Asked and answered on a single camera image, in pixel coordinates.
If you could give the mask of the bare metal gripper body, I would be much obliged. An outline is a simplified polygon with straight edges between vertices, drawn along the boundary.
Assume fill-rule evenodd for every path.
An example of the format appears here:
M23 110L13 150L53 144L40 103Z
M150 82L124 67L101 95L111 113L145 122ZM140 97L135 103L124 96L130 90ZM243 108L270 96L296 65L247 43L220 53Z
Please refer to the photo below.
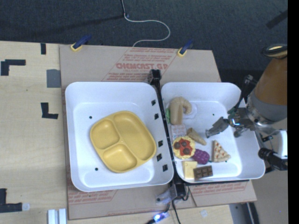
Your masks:
M247 130L255 131L268 127L269 120L255 108L239 107L229 110L229 124L235 128L234 136L238 138Z

